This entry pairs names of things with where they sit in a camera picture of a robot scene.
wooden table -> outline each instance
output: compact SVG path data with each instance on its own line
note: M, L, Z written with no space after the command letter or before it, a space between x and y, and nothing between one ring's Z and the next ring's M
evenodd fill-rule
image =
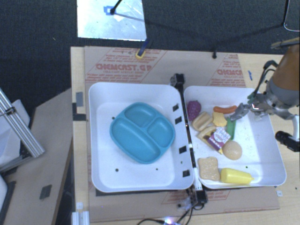
M265 54L238 54L240 66L244 74L246 86L255 88L263 70L263 65L269 60L280 62L282 55L265 55ZM84 48L73 47L71 49L71 63L72 63L72 102L76 102L76 93L78 91L85 91L84 79ZM251 71L251 80L248 76L248 71ZM298 108L291 109L292 113L299 114ZM85 102L83 106L77 107L77 113L86 113ZM274 131L283 130L290 134L293 133L291 121L284 121L277 116L271 116L271 122ZM86 122L77 121L73 124L74 130L74 163L75 163L75 201L83 203L83 209L77 209L81 212L89 210L89 193L88 193L88 167L87 167L87 135ZM193 216L191 225L197 224L214 224L214 225L282 225L282 224L296 224L300 220L299 206L300 206L300 169L299 169L299 153L294 153L286 148L286 146L279 145L280 152L285 164L287 179L285 184L279 186L283 194L279 197L279 210L266 211L252 211L252 212L238 212L227 214L213 214ZM93 225L132 225L136 224L138 220L114 221L93 223Z

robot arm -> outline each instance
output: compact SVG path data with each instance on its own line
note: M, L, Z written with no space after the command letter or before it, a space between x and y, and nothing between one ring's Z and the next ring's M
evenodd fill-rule
M255 113L257 118L276 114L284 120L292 120L293 136L279 131L275 138L289 149L299 151L299 116L288 111L291 107L299 106L299 38L294 39L293 43L279 65L275 61L268 61L264 65L257 88L248 96L248 104L240 104L231 120L240 119L249 111ZM258 89L269 71L274 71L274 74L267 83L266 91L260 94Z

orange sausage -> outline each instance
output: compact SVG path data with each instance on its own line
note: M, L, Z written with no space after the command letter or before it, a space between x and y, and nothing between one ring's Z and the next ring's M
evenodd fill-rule
M237 109L238 107L236 105L234 106L231 106L231 107L218 107L218 106L215 106L213 108L214 112L217 112L217 113L223 113L223 114L229 114L229 113L233 113L235 111L235 109Z

black fabric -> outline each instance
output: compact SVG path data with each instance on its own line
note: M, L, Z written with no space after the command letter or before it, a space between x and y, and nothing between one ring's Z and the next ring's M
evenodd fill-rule
M299 36L282 26L285 0L142 2L155 49L283 54L270 45ZM0 0L0 87L29 113L71 86L71 46L142 44L78 38L76 9L76 0ZM290 9L299 14L297 2Z

yellow cylinder toy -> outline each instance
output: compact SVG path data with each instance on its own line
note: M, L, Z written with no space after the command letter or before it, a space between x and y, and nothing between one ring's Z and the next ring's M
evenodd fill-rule
M249 184L254 178L247 172L242 172L232 168L223 168L221 170L221 182Z

